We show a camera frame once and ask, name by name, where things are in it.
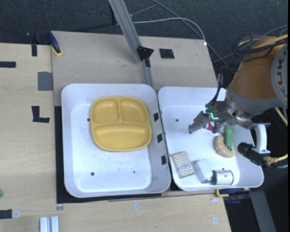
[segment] black floor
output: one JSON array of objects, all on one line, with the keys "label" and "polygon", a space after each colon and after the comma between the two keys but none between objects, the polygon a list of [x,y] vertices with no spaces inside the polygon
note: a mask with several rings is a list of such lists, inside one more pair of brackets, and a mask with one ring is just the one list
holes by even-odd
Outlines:
[{"label": "black floor", "polygon": [[[289,0],[125,0],[134,22],[184,17],[198,24],[208,43],[216,72],[221,66],[238,68],[241,59],[232,54],[234,43],[249,35],[280,36],[288,33]],[[182,21],[135,24],[142,36],[199,39],[201,32]],[[112,24],[107,0],[0,0],[0,43],[47,44],[50,30],[121,34]],[[227,85],[232,74],[227,72]],[[268,148],[273,156],[288,150],[288,129],[274,111],[261,119],[271,122]],[[264,170],[264,191],[278,232],[289,230],[288,169]],[[258,232],[251,200],[228,203],[233,232]]]}]

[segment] wooden table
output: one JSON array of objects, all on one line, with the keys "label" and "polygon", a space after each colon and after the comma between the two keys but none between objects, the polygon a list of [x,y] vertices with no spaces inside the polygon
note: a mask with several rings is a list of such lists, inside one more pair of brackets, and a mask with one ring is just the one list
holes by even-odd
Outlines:
[{"label": "wooden table", "polygon": [[[61,232],[231,231],[223,198],[213,193],[64,203],[58,211],[54,92],[38,90],[37,77],[53,72],[51,47],[37,45],[37,53],[29,44],[0,43],[0,61],[16,62],[0,68],[0,210],[20,211],[0,220],[0,232],[39,231],[39,218],[51,216]],[[49,123],[33,122],[32,106]]]}]

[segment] yellow plate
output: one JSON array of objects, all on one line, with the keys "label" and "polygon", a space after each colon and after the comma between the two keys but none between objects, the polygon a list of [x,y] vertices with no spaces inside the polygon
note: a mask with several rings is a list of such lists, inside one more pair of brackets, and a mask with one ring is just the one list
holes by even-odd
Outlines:
[{"label": "yellow plate", "polygon": [[132,151],[151,141],[148,110],[139,99],[111,96],[98,99],[91,107],[90,125],[93,140],[107,151]]}]

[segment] gray tape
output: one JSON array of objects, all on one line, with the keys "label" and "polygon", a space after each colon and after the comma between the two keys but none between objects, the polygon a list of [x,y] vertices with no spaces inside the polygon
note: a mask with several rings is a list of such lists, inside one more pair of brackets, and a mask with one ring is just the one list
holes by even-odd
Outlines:
[{"label": "gray tape", "polygon": [[52,91],[53,90],[53,74],[49,72],[38,72],[38,90]]}]

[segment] snack package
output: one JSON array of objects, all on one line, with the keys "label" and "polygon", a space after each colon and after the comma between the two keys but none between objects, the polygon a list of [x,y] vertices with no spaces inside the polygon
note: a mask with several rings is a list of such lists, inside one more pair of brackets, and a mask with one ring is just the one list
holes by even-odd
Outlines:
[{"label": "snack package", "polygon": [[175,165],[179,178],[184,178],[189,175],[195,174],[194,168],[191,165],[190,159],[186,151],[175,153],[170,156]]}]

